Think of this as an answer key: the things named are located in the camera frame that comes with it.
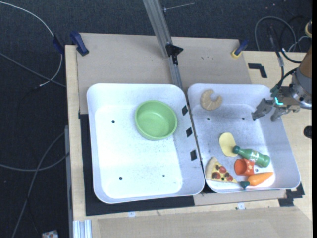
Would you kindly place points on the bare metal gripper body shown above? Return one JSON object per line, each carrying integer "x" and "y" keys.
{"x": 293, "y": 98}

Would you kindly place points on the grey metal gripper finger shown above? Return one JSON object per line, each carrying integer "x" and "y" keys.
{"x": 278, "y": 113}
{"x": 262, "y": 108}

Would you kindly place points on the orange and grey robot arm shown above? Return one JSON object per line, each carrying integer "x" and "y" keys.
{"x": 305, "y": 68}

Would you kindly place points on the white plastic tray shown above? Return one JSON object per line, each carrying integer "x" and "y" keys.
{"x": 138, "y": 162}
{"x": 247, "y": 123}

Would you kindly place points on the green toy bottle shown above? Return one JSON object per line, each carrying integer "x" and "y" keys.
{"x": 255, "y": 155}

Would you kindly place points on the yellow toy crisp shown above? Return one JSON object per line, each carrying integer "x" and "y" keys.
{"x": 226, "y": 142}

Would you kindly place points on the beige toy croissant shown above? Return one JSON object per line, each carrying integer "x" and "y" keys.
{"x": 206, "y": 103}

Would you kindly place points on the orange toy carrot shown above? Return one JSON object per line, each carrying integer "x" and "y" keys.
{"x": 258, "y": 178}

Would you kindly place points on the toy pizza slice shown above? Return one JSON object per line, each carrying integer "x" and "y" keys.
{"x": 218, "y": 172}

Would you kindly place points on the green bowl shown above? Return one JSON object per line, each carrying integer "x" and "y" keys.
{"x": 156, "y": 120}

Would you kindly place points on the brown cardboard board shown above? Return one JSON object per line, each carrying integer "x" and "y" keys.
{"x": 123, "y": 63}

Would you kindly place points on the white printed packet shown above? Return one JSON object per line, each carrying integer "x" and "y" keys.
{"x": 50, "y": 234}

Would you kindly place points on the black cylinder on white bracket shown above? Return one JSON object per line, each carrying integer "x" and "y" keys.
{"x": 308, "y": 132}

